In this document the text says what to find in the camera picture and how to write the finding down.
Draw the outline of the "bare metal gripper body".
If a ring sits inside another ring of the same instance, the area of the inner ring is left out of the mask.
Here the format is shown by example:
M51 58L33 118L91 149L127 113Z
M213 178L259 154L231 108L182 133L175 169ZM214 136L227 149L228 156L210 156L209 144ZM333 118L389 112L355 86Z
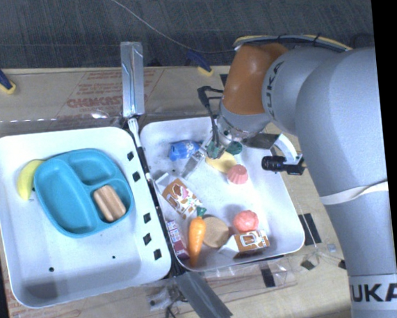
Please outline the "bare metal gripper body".
M243 148L243 131L229 125L214 124L208 138L202 143L206 157L221 157L224 152L240 154Z

